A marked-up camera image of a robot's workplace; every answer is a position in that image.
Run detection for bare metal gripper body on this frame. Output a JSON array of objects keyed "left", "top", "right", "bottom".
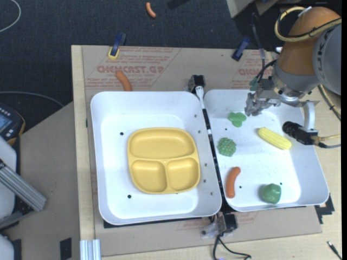
[{"left": 254, "top": 77, "right": 302, "bottom": 107}]

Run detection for green broccoli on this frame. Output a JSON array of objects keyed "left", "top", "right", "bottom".
[{"left": 227, "top": 112, "right": 248, "bottom": 128}]

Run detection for yellow corn cob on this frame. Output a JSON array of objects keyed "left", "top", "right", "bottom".
[{"left": 257, "top": 127, "right": 293, "bottom": 151}]

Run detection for thin black and white rod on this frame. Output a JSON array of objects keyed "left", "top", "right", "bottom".
[{"left": 195, "top": 86, "right": 227, "bottom": 200}]

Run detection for green grapes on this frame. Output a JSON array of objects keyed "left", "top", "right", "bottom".
[{"left": 216, "top": 137, "right": 237, "bottom": 157}]

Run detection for white plastic tray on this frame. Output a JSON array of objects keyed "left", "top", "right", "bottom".
[
  {"left": 203, "top": 88, "right": 330, "bottom": 213},
  {"left": 90, "top": 90, "right": 223, "bottom": 226}
]

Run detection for orange sausage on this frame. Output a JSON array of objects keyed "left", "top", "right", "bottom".
[
  {"left": 225, "top": 166, "right": 242, "bottom": 199},
  {"left": 145, "top": 2, "right": 157, "bottom": 18},
  {"left": 115, "top": 71, "right": 133, "bottom": 92}
]

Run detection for green bell pepper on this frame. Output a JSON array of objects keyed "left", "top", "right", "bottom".
[{"left": 261, "top": 183, "right": 282, "bottom": 204}]

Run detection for yellow divided plate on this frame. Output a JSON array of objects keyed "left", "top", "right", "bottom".
[{"left": 126, "top": 127, "right": 202, "bottom": 195}]

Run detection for brown cardboard board red print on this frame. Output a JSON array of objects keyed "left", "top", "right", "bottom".
[{"left": 81, "top": 45, "right": 323, "bottom": 257}]

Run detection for black cylinder on white bracket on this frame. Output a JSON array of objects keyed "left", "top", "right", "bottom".
[{"left": 281, "top": 100, "right": 319, "bottom": 146}]

